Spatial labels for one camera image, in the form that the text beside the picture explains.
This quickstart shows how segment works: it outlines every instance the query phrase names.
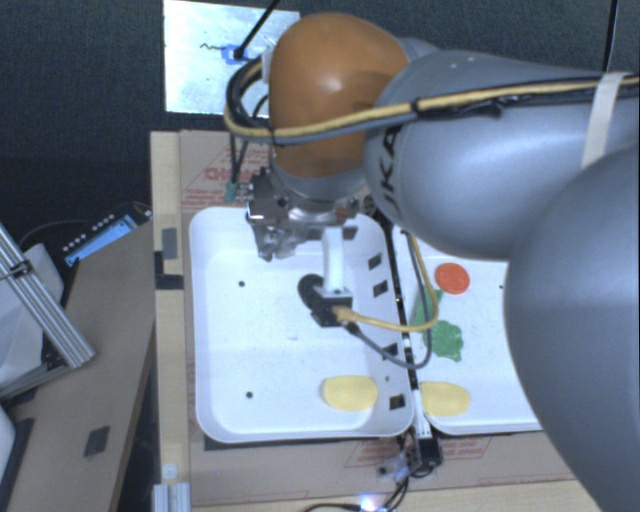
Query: teal connector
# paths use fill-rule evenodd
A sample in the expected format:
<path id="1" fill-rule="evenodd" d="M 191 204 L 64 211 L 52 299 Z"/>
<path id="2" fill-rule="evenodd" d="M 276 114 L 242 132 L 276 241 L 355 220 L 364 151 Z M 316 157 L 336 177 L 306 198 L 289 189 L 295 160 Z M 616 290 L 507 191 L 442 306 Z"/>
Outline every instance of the teal connector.
<path id="1" fill-rule="evenodd" d="M 227 203 L 234 203 L 236 201 L 236 192 L 238 190 L 238 184 L 227 181 L 227 190 L 224 193 L 224 200 Z"/>

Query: yellow oval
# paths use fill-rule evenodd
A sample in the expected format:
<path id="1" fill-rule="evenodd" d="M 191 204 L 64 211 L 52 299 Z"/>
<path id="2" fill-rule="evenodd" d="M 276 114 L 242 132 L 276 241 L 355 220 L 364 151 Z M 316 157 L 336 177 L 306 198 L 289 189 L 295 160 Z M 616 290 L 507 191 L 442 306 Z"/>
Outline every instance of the yellow oval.
<path id="1" fill-rule="evenodd" d="M 378 385 L 364 375 L 340 375 L 322 381 L 322 398 L 340 411 L 371 409 L 378 401 Z"/>
<path id="2" fill-rule="evenodd" d="M 429 416 L 459 416 L 471 403 L 471 395 L 450 382 L 421 382 L 422 407 Z"/>

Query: robotic arm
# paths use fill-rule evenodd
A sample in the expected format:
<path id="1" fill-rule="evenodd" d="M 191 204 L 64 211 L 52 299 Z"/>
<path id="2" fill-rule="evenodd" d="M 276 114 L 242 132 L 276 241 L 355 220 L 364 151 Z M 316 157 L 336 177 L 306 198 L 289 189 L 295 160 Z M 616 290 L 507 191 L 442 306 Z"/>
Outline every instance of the robotic arm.
<path id="1" fill-rule="evenodd" d="M 509 261 L 509 344 L 540 422 L 601 507 L 640 503 L 638 77 L 596 108 L 599 73 L 439 50 L 341 14 L 282 37 L 267 122 L 241 104 L 262 72 L 236 74 L 225 115 L 272 148 L 248 205 L 260 256 L 291 255 L 371 197 L 442 251 Z M 584 156 L 594 133 L 601 150 Z"/>

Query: black scribble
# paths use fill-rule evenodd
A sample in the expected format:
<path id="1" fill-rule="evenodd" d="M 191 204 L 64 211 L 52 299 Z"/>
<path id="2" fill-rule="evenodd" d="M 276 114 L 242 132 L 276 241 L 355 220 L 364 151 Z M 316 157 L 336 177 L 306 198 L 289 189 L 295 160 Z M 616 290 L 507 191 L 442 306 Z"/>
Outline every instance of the black scribble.
<path id="1" fill-rule="evenodd" d="M 215 45 L 207 44 L 207 43 L 202 43 L 200 45 L 200 48 L 206 48 L 207 50 L 222 50 L 224 47 L 223 46 L 215 46 Z"/>

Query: dark background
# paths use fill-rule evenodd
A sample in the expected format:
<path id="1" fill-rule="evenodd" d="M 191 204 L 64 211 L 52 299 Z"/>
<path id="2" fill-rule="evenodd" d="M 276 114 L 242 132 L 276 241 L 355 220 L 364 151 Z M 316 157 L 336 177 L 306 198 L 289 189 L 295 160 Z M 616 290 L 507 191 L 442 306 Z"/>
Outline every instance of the dark background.
<path id="1" fill-rule="evenodd" d="M 443 48 L 598 70 L 610 0 L 283 0 L 279 8 L 342 11 Z M 148 203 L 149 132 L 222 128 L 214 117 L 164 111 L 162 22 L 161 0 L 0 2 L 0 222 L 14 238 Z M 620 0 L 613 69 L 638 70 L 639 26 L 640 2 Z"/>

